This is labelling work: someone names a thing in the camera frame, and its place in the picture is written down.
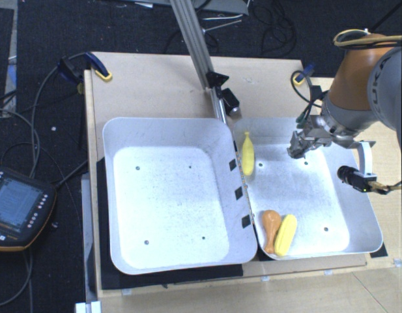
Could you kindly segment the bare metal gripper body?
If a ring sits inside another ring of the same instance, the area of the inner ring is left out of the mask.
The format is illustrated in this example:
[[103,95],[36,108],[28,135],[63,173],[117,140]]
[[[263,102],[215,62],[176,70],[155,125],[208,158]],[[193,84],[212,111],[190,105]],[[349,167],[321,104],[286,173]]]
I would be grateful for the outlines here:
[[326,147],[332,143],[348,148],[361,131],[346,127],[329,115],[310,115],[297,138],[301,148]]

